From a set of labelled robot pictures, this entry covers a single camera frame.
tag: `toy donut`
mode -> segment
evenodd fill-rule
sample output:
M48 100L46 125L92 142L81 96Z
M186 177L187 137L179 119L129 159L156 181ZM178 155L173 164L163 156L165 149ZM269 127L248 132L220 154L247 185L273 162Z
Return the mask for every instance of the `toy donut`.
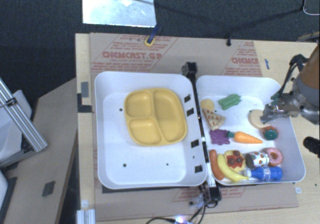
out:
M274 167L279 165L282 162L282 154L281 152L274 148L274 147L269 147L264 150L268 156L269 156L269 166Z

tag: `white tray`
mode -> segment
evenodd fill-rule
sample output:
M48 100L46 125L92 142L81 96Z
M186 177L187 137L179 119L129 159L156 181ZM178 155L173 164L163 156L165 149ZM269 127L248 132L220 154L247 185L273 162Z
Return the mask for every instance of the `white tray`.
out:
M197 186L207 176L191 82L178 74L103 72L95 79L98 176L111 189ZM165 146L141 146L128 132L125 97L135 90L167 88L179 97L187 120L186 137ZM194 109L194 114L186 112ZM198 140L198 146L192 142Z
M236 77L236 76L201 76L197 80L197 92L199 101L209 98L213 100L217 114L226 117L220 129L231 132L243 131L263 141L263 144L241 144L230 139L230 144L216 145L211 143L210 128L202 116L202 124L206 137L208 150L215 149L217 153L227 150L239 150L242 154L252 151L260 151L266 147L276 147L282 152L283 161L280 167L283 177L280 180L261 181L255 178L243 180L239 183L224 178L219 181L223 185L245 185L261 183L297 182L305 176L305 165L300 153L299 145L294 134L294 129L289 118L279 118L269 124L279 131L276 140L267 141L262 138L258 129L248 121L248 113L253 109L263 110L265 104L270 103L270 97L279 90L280 85L270 78ZM227 110L223 110L218 100L236 93L241 96L241 102Z

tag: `toy water bottle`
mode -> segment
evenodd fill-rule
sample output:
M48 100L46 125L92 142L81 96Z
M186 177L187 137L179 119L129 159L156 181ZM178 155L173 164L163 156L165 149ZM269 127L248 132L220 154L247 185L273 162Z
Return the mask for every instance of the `toy water bottle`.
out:
M255 177L260 180L281 179L283 174L282 169L278 166L262 166L256 169L247 169L244 172L245 176Z

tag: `bottle cap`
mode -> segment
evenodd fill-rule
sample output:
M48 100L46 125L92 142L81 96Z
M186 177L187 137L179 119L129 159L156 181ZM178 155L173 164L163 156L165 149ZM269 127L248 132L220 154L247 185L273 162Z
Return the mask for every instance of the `bottle cap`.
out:
M250 169L246 169L244 170L244 175L247 176L247 177L251 177L251 170Z

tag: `toy banana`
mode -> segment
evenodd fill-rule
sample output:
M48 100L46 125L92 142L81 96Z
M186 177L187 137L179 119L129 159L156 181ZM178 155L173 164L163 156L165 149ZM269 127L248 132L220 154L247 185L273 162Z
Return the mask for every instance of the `toy banana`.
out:
M224 158L224 156L222 154L218 154L218 166L220 168L220 170L223 172L223 174L225 175L225 177L231 179L232 181L239 181L242 179L249 179L248 177L242 176L239 173L231 170Z

